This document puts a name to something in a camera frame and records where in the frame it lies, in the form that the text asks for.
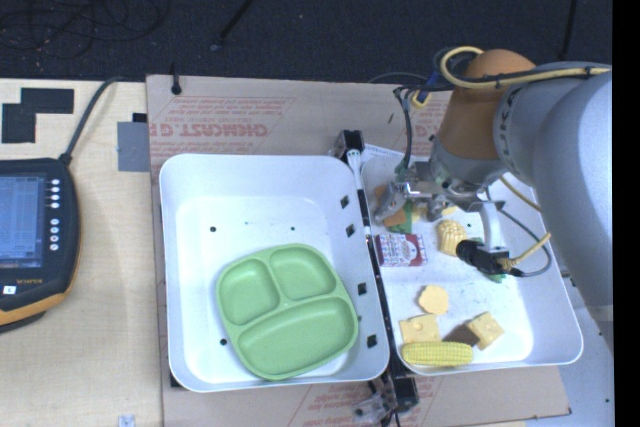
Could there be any thin black and white rod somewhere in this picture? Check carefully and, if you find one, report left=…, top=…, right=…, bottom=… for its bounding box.
left=347, top=148, right=404, bottom=384

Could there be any yellow round biscuit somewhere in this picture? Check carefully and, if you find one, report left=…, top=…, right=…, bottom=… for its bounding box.
left=417, top=284, right=450, bottom=316

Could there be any short yellow corn piece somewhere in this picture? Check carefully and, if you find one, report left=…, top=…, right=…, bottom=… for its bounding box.
left=435, top=219, right=469, bottom=258

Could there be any red and white carton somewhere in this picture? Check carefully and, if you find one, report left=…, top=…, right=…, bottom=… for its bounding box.
left=374, top=232, right=430, bottom=268

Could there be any white plastic tray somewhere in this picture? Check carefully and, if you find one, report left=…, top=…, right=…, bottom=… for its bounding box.
left=360, top=145, right=585, bottom=377
left=158, top=152, right=391, bottom=394

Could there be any black cylinder on white bracket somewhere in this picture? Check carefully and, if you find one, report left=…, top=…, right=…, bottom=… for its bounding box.
left=455, top=199, right=512, bottom=276

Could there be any black block with wires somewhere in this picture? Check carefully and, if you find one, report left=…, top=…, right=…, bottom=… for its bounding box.
left=383, top=374, right=419, bottom=414
left=333, top=129, right=364, bottom=161

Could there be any orange toy food slice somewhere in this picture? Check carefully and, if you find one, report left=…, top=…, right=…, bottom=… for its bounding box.
left=382, top=208, right=409, bottom=229

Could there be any green divided plate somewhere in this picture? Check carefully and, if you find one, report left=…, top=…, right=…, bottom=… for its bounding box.
left=215, top=242, right=361, bottom=382

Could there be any brown cardboard board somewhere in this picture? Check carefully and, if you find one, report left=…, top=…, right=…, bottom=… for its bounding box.
left=144, top=73, right=573, bottom=427

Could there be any yellow cheese wedge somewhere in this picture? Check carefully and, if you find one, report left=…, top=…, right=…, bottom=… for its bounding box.
left=398, top=313, right=443, bottom=345
left=466, top=311, right=506, bottom=351

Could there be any long yellow corn cob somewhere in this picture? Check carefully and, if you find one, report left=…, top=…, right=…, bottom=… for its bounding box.
left=401, top=340, right=475, bottom=368

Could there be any green toy leaf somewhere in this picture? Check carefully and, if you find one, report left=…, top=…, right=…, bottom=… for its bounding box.
left=389, top=200, right=416, bottom=235

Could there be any brown chocolate block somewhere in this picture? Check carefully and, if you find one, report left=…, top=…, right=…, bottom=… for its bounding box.
left=442, top=324, right=481, bottom=348

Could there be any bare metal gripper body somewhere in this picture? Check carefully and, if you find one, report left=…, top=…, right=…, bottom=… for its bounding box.
left=395, top=160, right=484, bottom=210

